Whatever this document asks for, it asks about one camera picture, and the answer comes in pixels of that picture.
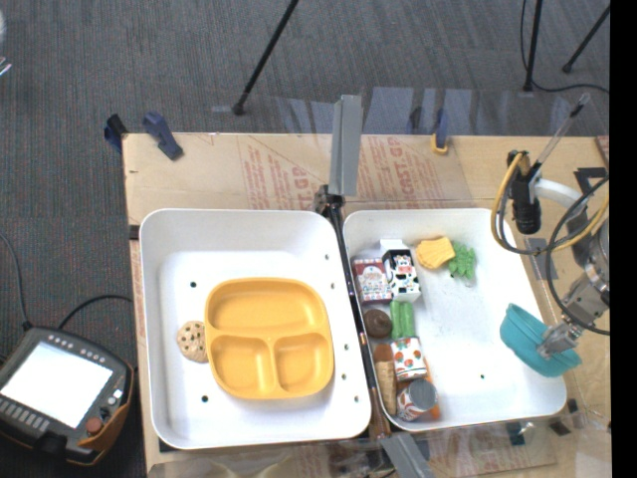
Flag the brown cardboard board red print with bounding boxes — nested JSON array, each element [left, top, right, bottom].
[[121, 131, 611, 478]]

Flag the white can orange print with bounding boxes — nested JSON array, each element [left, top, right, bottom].
[[389, 336, 429, 383]]

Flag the beige chocolate chip biscuit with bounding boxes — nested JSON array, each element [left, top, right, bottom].
[[175, 320, 210, 364]]

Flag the red and white packet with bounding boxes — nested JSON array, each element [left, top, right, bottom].
[[350, 256, 394, 305]]

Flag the black tripod stand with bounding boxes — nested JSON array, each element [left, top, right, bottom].
[[232, 0, 311, 117], [521, 0, 611, 94]]

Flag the black cylinder on white bracket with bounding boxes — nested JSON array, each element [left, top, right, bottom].
[[507, 149, 584, 236]]

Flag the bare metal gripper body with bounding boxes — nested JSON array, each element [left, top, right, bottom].
[[560, 260, 611, 329]]

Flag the white cow print carton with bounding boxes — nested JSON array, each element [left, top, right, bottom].
[[378, 238, 423, 305]]

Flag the beige toy bread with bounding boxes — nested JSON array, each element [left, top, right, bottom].
[[373, 343, 398, 417]]

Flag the teal bowl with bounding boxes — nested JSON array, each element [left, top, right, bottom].
[[499, 302, 583, 379]]

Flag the yellow divided plate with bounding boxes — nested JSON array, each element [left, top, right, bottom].
[[203, 276, 336, 401]]

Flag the brown toy doughnut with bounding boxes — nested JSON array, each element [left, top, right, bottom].
[[362, 308, 394, 341]]

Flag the orange can grey lid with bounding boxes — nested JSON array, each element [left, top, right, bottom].
[[395, 377, 440, 423]]

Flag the black block with thin wires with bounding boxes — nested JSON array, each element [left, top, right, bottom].
[[313, 183, 345, 218]]

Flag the white plastic tray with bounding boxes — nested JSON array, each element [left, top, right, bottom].
[[138, 207, 373, 452], [341, 207, 569, 434]]

